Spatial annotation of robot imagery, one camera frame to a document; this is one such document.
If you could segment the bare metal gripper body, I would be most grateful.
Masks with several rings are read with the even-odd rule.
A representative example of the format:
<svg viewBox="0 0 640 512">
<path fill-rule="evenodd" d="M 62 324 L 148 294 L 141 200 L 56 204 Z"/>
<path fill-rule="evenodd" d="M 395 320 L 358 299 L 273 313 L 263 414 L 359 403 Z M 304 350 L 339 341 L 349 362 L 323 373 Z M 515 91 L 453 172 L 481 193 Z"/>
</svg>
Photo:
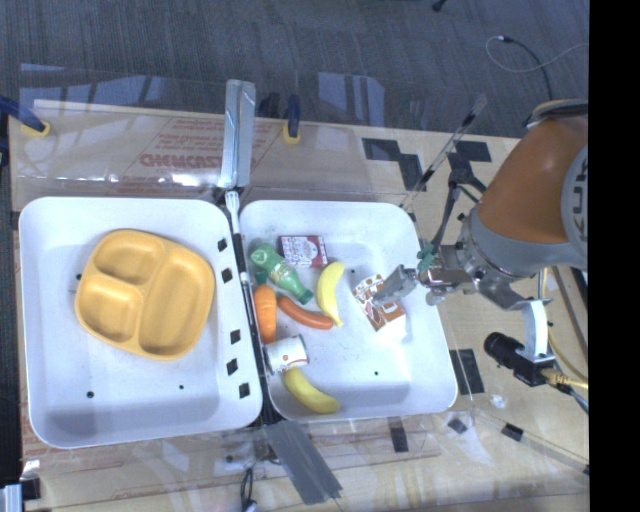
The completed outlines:
<svg viewBox="0 0 640 512">
<path fill-rule="evenodd" d="M 435 306 L 453 293 L 479 294 L 495 301 L 495 266 L 484 242 L 489 231 L 478 215 L 462 221 L 461 232 L 453 245 L 425 246 L 421 252 L 419 281 L 426 287 L 426 303 Z"/>
</svg>

